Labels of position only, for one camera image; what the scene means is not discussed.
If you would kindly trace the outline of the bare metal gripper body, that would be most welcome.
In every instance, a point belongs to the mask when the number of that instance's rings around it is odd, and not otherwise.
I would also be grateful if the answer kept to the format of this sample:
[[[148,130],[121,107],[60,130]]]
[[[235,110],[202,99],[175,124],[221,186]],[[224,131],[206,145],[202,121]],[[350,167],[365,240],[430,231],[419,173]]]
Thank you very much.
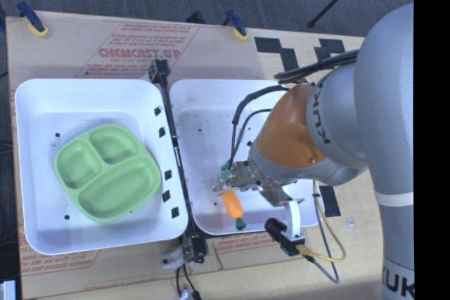
[[[282,207],[295,199],[284,191],[283,183],[275,181],[257,169],[253,162],[233,163],[223,175],[223,182],[232,188],[257,185],[258,193],[273,207]]]

